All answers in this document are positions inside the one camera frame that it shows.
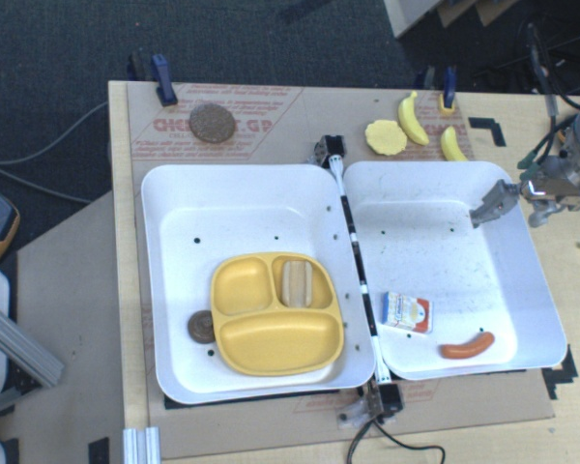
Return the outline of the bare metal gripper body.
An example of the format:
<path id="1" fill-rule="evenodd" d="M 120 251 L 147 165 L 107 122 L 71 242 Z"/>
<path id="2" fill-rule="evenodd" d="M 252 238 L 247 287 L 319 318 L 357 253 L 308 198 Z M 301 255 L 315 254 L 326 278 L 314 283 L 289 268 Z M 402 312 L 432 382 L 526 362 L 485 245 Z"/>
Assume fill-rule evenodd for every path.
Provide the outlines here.
<path id="1" fill-rule="evenodd" d="M 580 210 L 580 155 L 551 155 L 539 163 L 529 154 L 519 169 L 521 195 L 535 211 Z"/>

